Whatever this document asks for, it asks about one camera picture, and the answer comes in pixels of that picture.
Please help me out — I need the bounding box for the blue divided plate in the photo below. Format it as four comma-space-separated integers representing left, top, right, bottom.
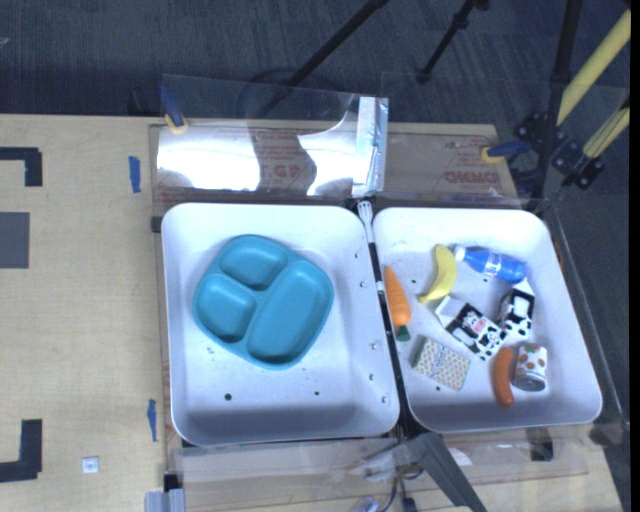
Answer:
192, 234, 335, 371

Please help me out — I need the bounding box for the orange carrot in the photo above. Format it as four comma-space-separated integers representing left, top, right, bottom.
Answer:
383, 266, 413, 343

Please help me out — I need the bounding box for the yellow banana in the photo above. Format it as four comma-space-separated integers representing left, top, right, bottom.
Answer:
418, 243, 459, 305

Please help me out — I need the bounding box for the white plastic tray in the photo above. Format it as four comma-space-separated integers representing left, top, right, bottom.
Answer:
160, 201, 401, 447
371, 206, 604, 434

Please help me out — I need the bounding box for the yellow patterned packet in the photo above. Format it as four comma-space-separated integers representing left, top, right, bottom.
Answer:
410, 337, 472, 392

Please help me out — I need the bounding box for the brown cardboard board red print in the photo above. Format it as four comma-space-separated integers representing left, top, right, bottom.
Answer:
148, 119, 591, 485

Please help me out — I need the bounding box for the cow print milk carton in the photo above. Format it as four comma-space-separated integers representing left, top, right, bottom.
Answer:
434, 295, 508, 362
496, 277, 536, 338

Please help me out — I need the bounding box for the blue plastic bottle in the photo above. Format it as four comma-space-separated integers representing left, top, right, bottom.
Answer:
453, 244, 527, 285

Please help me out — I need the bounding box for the orange sausage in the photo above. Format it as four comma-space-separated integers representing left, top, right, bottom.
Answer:
492, 346, 516, 407

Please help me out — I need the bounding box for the small white printed can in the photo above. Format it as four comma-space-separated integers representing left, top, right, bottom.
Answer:
512, 343, 549, 393

